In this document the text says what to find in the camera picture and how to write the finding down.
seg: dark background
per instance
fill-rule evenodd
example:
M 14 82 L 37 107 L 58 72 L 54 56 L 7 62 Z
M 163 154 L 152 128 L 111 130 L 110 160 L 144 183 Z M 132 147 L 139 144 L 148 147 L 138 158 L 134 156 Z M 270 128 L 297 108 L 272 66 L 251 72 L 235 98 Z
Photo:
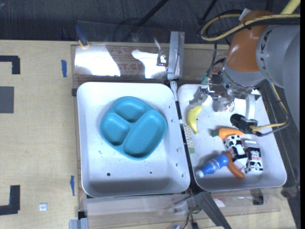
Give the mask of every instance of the dark background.
M 159 1 L 0 0 L 0 40 L 73 41 L 77 21 L 118 24 L 131 18 L 143 18 Z M 267 9 L 273 13 L 280 13 L 288 1 L 218 0 L 207 19 L 231 9 Z M 144 26 L 153 24 L 172 31 L 184 31 L 185 43 L 207 43 L 196 34 L 201 27 L 198 18 L 204 15 L 211 2 L 212 0 L 169 0 Z M 215 30 L 230 27 L 232 24 L 227 20 L 220 23 L 218 28 L 216 26 Z M 281 154 L 288 174 L 283 194 L 289 198 L 296 225 L 300 228 L 299 132 L 292 123 L 275 136 L 279 141 L 279 148 L 282 149 Z

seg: yellow pole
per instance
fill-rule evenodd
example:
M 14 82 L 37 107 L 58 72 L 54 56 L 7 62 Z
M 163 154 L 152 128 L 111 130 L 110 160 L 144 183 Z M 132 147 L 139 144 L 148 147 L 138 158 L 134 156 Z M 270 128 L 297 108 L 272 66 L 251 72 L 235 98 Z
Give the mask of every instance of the yellow pole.
M 301 0 L 290 0 L 281 14 L 292 14 L 295 9 L 300 5 Z

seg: wooden table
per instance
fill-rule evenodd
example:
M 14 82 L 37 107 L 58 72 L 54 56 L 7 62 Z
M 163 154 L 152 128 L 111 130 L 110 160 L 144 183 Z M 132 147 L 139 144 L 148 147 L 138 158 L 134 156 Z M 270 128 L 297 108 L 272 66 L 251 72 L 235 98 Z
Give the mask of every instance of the wooden table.
M 0 41 L 0 55 L 19 56 L 21 71 L 12 74 L 11 63 L 0 62 L 0 86 L 14 87 L 14 113 L 0 114 L 1 206 L 9 204 L 10 186 L 20 185 L 20 210 L 0 216 L 0 228 L 68 228 L 69 220 L 77 217 L 78 169 L 71 95 L 73 44 Z M 211 45 L 185 45 L 185 72 L 203 75 L 210 64 L 211 49 Z M 67 62 L 67 77 L 63 77 L 61 60 Z M 40 211 L 40 203 L 47 203 L 46 211 Z M 278 205 L 280 211 L 229 216 L 227 220 L 232 228 L 295 228 L 287 201 L 280 199 Z M 214 225 L 210 219 L 197 222 L 200 227 Z M 168 223 L 133 228 L 167 226 Z

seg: yellow banana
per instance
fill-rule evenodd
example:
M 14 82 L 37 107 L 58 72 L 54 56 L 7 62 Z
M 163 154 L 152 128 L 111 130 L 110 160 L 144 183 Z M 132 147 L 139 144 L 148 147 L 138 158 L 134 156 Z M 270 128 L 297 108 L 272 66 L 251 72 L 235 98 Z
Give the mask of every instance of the yellow banana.
M 195 132 L 195 134 L 198 134 L 197 116 L 201 112 L 201 110 L 202 110 L 202 104 L 190 109 L 189 113 L 187 114 L 187 124 Z

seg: blue bottle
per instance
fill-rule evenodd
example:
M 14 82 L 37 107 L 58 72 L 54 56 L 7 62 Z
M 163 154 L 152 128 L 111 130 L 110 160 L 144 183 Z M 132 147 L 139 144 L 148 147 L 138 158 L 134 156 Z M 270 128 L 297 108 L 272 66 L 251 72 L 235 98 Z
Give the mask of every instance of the blue bottle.
M 220 154 L 210 159 L 200 170 L 195 172 L 197 178 L 203 178 L 206 174 L 214 174 L 216 170 L 228 165 L 229 159 L 226 155 Z

